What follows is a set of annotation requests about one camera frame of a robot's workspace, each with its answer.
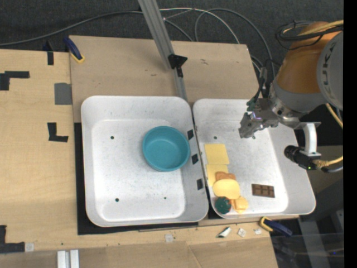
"dark green round object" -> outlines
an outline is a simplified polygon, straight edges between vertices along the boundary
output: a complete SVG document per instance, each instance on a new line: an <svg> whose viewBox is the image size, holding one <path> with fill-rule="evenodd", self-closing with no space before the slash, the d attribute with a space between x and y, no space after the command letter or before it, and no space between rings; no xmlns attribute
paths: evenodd
<svg viewBox="0 0 357 268"><path fill-rule="evenodd" d="M216 200L214 206L221 214L229 213L230 209L232 208L232 205L229 203L229 199L226 197L219 197Z"/></svg>

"yellow cable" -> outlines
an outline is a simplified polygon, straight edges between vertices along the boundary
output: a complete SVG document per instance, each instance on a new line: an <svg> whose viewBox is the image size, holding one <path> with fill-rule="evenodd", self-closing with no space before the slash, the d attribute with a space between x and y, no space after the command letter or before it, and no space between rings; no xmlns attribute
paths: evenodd
<svg viewBox="0 0 357 268"><path fill-rule="evenodd" d="M331 28L331 27L342 26L343 24L344 24L344 20L339 20L339 21L331 22L331 23L322 25L322 26L320 26L320 27L317 27L317 28L313 28L313 29L311 29L311 30L308 30L308 31L306 31L306 32L304 32L304 33L300 33L300 34L298 34L298 36L300 36L300 35L314 34L314 33L320 32L320 31L322 31L322 30L326 30L326 29Z"/></svg>
<svg viewBox="0 0 357 268"><path fill-rule="evenodd" d="M341 119L337 116L337 114L335 113L335 111L332 109L332 107L326 103L325 104L326 107L328 108L328 110L330 111L331 115L333 116L333 118L336 120L336 122L341 126L341 128L344 128L344 124L341 121ZM343 161L344 157L341 156L335 160L331 160L331 161L327 161L327 160L314 160L313 163L318 167L318 168L322 168L322 167L327 167L330 166L332 164L336 164L338 162Z"/></svg>

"wooden table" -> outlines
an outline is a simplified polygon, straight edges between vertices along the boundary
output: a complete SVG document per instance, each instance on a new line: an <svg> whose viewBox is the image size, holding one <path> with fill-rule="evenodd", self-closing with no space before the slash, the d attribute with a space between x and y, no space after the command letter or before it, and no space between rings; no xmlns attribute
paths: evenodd
<svg viewBox="0 0 357 268"><path fill-rule="evenodd" d="M103 251L108 266L102 267L114 265L117 253L127 255L125 267L140 266L139 259L147 267L165 267L167 258L159 264L154 253L158 250L176 259L172 267L214 267L210 265L221 261L218 254L225 253L230 255L225 255L226 267L237 261L245 267L277 267L269 233L254 232L259 228L256 219L205 219L193 228L77 234L74 122L80 122L81 102L93 94L175 95L175 88L152 40L71 38L83 51L86 65L75 63L66 52L55 52L54 65L48 65L44 51L0 50L0 73L30 72L29 79L13 78L9 91L0 91L0 225L7 225L7 243L24 241L35 248L0 255L0 266L2 261L30 265L32 259L35 267L44 255L52 259L53 251L81 249L83 267L103 261ZM200 98L248 99L255 94L257 81L245 45L173 46L189 58L183 70L191 104ZM72 86L73 105L55 104L54 87L59 83ZM68 136L68 141L49 141L48 122L56 122L57 134ZM231 234L216 238L227 226L233 229ZM246 230L244 238L237 234L239 228ZM173 243L165 243L167 234L174 236Z"/></svg>

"black connector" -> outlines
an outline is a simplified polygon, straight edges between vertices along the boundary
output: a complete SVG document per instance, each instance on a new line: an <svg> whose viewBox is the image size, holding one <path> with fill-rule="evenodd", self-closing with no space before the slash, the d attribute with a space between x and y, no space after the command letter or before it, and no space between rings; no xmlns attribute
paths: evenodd
<svg viewBox="0 0 357 268"><path fill-rule="evenodd" d="M312 162L313 158L303 154L301 150L299 147L290 145L285 148L284 155L305 170L316 170L316 165Z"/></svg>

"metal pole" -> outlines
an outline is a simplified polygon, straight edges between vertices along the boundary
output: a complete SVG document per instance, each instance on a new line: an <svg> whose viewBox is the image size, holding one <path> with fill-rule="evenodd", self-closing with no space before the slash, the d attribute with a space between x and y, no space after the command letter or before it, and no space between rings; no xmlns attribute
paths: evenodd
<svg viewBox="0 0 357 268"><path fill-rule="evenodd" d="M164 66L166 69L172 69L168 57L174 54L174 51L156 0L138 0L138 2ZM184 79L179 77L176 69L173 70L173 74L178 96L187 100Z"/></svg>

